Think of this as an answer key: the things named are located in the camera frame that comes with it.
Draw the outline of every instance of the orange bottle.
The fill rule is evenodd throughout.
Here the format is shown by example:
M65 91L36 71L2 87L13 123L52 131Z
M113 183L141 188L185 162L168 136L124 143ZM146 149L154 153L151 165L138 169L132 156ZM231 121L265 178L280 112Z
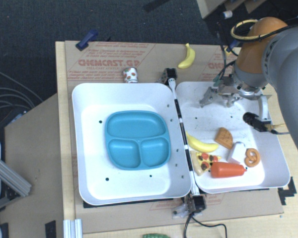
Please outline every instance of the orange bottle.
M228 162L213 162L211 166L211 176L213 178L242 176L247 169L240 164Z

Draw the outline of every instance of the white tray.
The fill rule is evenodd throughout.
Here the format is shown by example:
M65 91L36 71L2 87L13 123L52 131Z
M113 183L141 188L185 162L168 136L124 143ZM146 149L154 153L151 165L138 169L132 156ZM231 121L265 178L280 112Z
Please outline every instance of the white tray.
M171 90L159 83L83 83L72 93L78 186L91 205L182 197L191 189L181 129ZM105 144L105 122L114 112L144 110L165 120L171 141L169 161L150 170L113 165Z
M201 108L199 101L210 86L213 86L212 82L182 82L177 86L185 130L204 142L214 143L219 128L225 127L231 132L233 142L240 141L246 148L257 149L261 161L239 177L212 178L209 172L201 176L195 174L197 186L206 193L219 193L287 185L290 172L278 137L269 132L258 132L243 121L246 112L259 114L258 102L242 99L228 108L224 100L218 97L212 104ZM226 161L229 150L220 145L211 154L219 155L221 161Z

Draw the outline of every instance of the blue plate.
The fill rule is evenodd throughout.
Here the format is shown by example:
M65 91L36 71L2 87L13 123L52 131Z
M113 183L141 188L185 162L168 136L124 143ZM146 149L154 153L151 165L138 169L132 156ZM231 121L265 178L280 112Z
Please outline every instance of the blue plate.
M170 159L169 131L164 119L150 111L121 111L105 124L108 156L118 168L144 170L163 166Z

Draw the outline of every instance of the black floor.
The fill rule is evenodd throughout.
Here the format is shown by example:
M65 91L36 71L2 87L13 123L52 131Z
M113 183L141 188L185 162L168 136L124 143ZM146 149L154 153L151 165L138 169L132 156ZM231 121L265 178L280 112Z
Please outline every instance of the black floor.
M0 74L0 124L19 112L2 106L31 109L56 93L56 41L81 40L97 29L99 41L218 45L217 22L224 10L221 5L202 19L196 0L0 0L0 72L10 77ZM221 22L231 40L234 24L265 16L298 23L292 20L298 0L267 0L251 14L242 4Z

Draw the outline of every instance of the yellow banana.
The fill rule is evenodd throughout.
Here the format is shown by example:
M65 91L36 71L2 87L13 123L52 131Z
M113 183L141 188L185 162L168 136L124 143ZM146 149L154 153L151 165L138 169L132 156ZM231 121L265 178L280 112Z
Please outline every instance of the yellow banana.
M195 137L191 136L189 133L185 132L188 140L188 144L194 150L201 152L201 153L210 153L214 152L219 145L216 143L204 143Z
M187 47L187 56L181 63L178 64L178 68L180 69L186 69L190 67L195 59L194 49L190 47L189 43L187 43L185 46Z

